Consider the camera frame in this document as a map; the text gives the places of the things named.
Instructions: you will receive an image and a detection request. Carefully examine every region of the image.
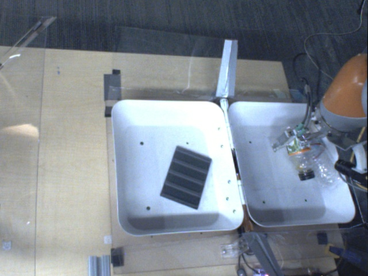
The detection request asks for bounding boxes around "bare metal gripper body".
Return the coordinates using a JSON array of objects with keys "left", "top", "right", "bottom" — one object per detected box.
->
[{"left": 284, "top": 114, "right": 331, "bottom": 143}]

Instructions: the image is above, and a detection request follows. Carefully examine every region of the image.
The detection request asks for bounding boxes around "clear bottle with orange label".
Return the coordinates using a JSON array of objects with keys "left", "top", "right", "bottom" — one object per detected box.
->
[{"left": 286, "top": 139, "right": 317, "bottom": 182}]

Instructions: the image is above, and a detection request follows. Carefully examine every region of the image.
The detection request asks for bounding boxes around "crumpled clear plastic bottle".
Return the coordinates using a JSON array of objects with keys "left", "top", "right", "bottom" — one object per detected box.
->
[{"left": 314, "top": 145, "right": 342, "bottom": 188}]

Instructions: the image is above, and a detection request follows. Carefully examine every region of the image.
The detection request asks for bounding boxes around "white plastic tray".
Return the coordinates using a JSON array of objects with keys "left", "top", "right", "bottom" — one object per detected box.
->
[
  {"left": 228, "top": 101, "right": 357, "bottom": 228},
  {"left": 111, "top": 99, "right": 244, "bottom": 237}
]

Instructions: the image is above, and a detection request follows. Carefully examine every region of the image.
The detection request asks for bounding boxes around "thin black and white rod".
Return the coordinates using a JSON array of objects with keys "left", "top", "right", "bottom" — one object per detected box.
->
[{"left": 220, "top": 98, "right": 247, "bottom": 212}]

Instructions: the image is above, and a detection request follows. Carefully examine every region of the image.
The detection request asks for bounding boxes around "black ridged rectangular block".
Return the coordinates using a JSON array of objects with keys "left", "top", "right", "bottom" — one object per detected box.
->
[{"left": 160, "top": 145, "right": 213, "bottom": 210}]

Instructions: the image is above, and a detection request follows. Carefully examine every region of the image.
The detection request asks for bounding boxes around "black cylinder on white bracket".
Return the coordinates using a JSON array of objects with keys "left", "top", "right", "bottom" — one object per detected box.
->
[{"left": 334, "top": 141, "right": 368, "bottom": 187}]

